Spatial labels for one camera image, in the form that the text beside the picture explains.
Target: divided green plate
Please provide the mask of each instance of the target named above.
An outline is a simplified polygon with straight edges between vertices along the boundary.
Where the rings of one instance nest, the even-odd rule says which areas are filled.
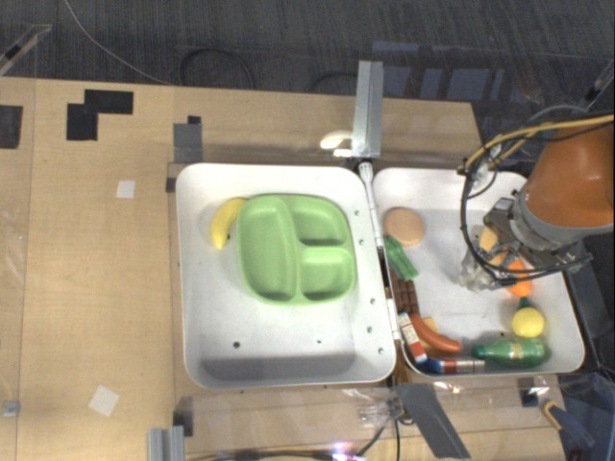
[[[250,199],[237,217],[237,249],[245,286],[270,303],[340,299],[357,280],[348,221],[323,198]]]

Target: white paper square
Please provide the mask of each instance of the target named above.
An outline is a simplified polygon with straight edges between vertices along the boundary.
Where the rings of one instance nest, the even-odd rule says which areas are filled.
[[[136,181],[120,181],[117,185],[117,198],[134,198]]]
[[[119,395],[114,393],[111,389],[105,386],[98,386],[96,393],[89,402],[89,407],[105,417],[110,417],[113,412],[113,408],[119,400]]]

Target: banana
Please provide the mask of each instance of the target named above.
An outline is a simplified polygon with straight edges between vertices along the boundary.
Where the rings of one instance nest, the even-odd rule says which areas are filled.
[[[246,202],[245,198],[231,198],[224,202],[213,214],[209,226],[209,238],[216,249],[221,250],[226,245],[229,238],[229,229]]]

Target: wooden table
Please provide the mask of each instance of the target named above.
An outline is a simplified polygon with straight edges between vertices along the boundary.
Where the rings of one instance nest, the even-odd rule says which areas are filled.
[[[134,113],[101,114],[96,142],[67,141],[66,105],[82,103],[86,88],[133,91]],[[34,132],[33,143],[0,151],[0,201],[26,213],[18,223],[27,234],[23,301],[15,303],[18,289],[10,296],[0,291],[0,374],[21,402],[16,419],[0,418],[0,459],[145,459],[147,430],[171,425],[179,397],[215,397],[182,379],[174,361],[170,295],[177,283],[165,192],[173,124],[201,116],[205,160],[332,163],[319,140],[352,128],[354,98],[5,78],[0,104],[23,106],[23,131]],[[384,102],[389,163],[453,168],[478,143],[466,104]],[[132,199],[116,197],[120,181],[135,182]],[[12,205],[18,200],[29,205],[29,215],[27,207]],[[21,303],[23,326],[20,319],[5,326]],[[502,399],[477,414],[450,396],[450,415],[474,459],[562,458],[558,435],[538,410],[500,395],[514,381],[463,384],[481,401]],[[119,395],[108,417],[88,408],[99,385]],[[493,395],[480,392],[485,388]],[[225,404],[235,404],[237,395]],[[241,425],[241,408],[233,414]],[[261,418],[258,428],[279,427],[275,418]],[[241,444],[238,434],[227,435]],[[402,435],[402,459],[432,459],[415,426],[403,427]],[[394,458],[391,431],[383,437],[370,460]],[[293,437],[271,438],[287,445]]]

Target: white tray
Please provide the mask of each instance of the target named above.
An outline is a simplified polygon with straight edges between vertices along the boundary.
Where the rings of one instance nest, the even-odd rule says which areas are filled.
[[[459,340],[459,356],[469,356],[472,345],[489,344],[510,335],[510,322],[519,299],[504,289],[472,292],[458,282],[466,246],[459,230],[459,203],[464,179],[453,171],[384,169],[374,180],[379,215],[406,206],[421,216],[425,238],[406,255],[419,272],[414,281],[424,317],[431,316],[438,331]],[[525,182],[521,176],[501,173],[494,186],[470,201],[468,226],[481,224],[484,214],[501,198]],[[577,369],[584,346],[568,290],[561,274],[532,282],[531,301],[546,318],[549,359],[531,369],[490,367],[486,374],[526,375],[567,373]]]
[[[396,360],[364,186],[337,167],[194,164],[177,180],[184,361],[211,389],[376,382]],[[214,211],[233,197],[316,195],[346,215],[357,284],[345,298],[311,306],[263,303],[243,287],[234,232],[209,242]]]

